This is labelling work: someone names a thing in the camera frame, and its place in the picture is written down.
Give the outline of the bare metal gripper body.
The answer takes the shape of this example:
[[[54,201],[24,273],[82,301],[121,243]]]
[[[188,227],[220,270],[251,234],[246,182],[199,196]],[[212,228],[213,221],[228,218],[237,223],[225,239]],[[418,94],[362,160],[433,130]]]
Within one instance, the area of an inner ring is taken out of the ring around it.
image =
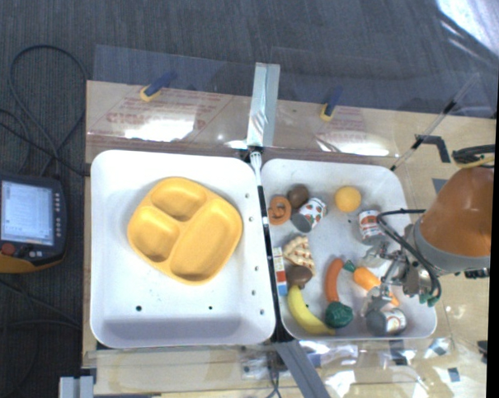
[[[409,297],[430,295],[432,291],[430,272],[416,259],[393,260],[380,280],[389,289],[399,286]]]

